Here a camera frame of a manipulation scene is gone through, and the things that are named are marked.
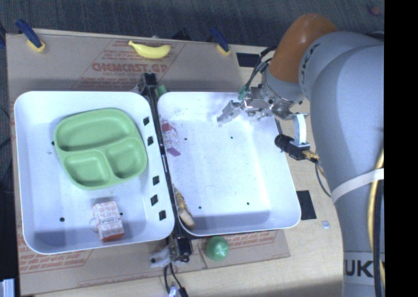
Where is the beige toy bread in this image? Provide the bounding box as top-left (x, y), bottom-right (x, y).
top-left (172, 185), bottom-right (196, 228)

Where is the black block with thin wires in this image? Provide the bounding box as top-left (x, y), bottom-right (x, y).
top-left (175, 236), bottom-right (194, 258)
top-left (142, 72), bottom-right (159, 95)

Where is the black cylinder on white bracket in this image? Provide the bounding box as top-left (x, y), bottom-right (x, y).
top-left (274, 113), bottom-right (320, 162)

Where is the white plastic tray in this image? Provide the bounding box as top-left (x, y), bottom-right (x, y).
top-left (13, 90), bottom-right (176, 255)
top-left (156, 91), bottom-right (302, 238)

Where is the yellow banana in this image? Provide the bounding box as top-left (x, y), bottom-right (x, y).
top-left (127, 39), bottom-right (172, 60)

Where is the green divided plate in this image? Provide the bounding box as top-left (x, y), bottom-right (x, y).
top-left (53, 107), bottom-right (149, 191)

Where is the green round toy fruit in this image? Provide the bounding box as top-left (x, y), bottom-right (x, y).
top-left (205, 236), bottom-right (231, 262)

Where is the orange and white carton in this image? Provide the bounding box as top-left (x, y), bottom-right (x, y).
top-left (89, 200), bottom-right (127, 243)

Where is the red and white carton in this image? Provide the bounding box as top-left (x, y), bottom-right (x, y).
top-left (160, 119), bottom-right (182, 157)

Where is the brown cardboard board red print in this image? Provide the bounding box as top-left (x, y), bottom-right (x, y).
top-left (5, 27), bottom-right (291, 296)

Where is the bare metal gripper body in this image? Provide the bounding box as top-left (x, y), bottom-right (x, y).
top-left (242, 88), bottom-right (297, 122)

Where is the thin black and white rod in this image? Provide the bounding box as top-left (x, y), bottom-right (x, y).
top-left (147, 91), bottom-right (181, 269)

